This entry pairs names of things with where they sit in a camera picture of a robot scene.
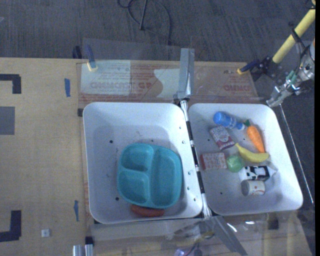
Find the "orange carrot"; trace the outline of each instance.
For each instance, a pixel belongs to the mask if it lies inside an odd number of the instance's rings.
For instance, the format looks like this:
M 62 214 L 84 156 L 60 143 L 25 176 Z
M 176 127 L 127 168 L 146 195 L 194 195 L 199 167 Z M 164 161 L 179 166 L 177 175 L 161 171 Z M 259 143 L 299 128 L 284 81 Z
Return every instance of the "orange carrot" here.
M 260 153 L 266 152 L 260 133 L 255 126 L 249 124 L 248 128 L 246 129 L 246 133 Z

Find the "white can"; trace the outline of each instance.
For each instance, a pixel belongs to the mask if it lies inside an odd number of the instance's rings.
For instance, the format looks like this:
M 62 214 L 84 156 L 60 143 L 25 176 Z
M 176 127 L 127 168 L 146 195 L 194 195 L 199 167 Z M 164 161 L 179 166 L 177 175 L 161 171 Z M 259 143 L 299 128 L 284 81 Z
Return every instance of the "white can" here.
M 266 192 L 266 186 L 262 180 L 243 180 L 241 191 L 244 196 L 263 195 Z

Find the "small white square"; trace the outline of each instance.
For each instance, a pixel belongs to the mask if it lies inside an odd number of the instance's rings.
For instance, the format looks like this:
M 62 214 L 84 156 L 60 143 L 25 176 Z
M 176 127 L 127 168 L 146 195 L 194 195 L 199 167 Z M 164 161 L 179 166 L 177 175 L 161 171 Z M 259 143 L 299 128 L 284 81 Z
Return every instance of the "small white square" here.
M 48 238 L 50 237 L 50 229 L 47 228 L 47 229 L 42 229 L 41 230 L 41 237 L 42 238 Z

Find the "brown hot dog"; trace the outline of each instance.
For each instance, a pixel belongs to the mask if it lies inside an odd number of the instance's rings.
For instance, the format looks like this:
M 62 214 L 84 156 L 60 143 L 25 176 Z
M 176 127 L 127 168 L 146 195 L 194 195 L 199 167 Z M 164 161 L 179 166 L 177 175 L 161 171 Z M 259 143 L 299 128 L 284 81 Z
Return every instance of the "brown hot dog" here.
M 153 209 L 153 208 L 138 206 L 135 204 L 131 205 L 131 211 L 133 211 L 135 214 L 138 214 L 142 217 L 160 217 L 165 213 L 164 209 Z

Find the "white bin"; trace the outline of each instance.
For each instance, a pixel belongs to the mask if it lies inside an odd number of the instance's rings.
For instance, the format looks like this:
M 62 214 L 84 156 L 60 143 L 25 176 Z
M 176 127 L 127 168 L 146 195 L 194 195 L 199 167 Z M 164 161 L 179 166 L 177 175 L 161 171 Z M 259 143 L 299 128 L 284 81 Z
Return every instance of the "white bin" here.
M 228 170 L 201 171 L 209 207 L 217 214 L 245 215 L 296 210 L 303 203 L 276 115 L 262 104 L 194 104 L 188 111 L 197 155 L 219 152 L 209 134 L 215 112 L 224 111 L 257 125 L 266 151 L 278 172 L 266 181 L 263 196 L 243 196 L 239 176 Z M 183 111 L 170 103 L 95 102 L 83 111 L 89 207 L 103 224 L 193 218 L 203 202 Z M 255 151 L 243 131 L 228 130 L 234 141 Z M 182 162 L 183 182 L 178 202 L 156 218 L 137 217 L 117 190 L 117 166 L 122 150 L 132 143 L 149 143 L 176 152 Z M 224 151 L 227 155 L 234 149 Z

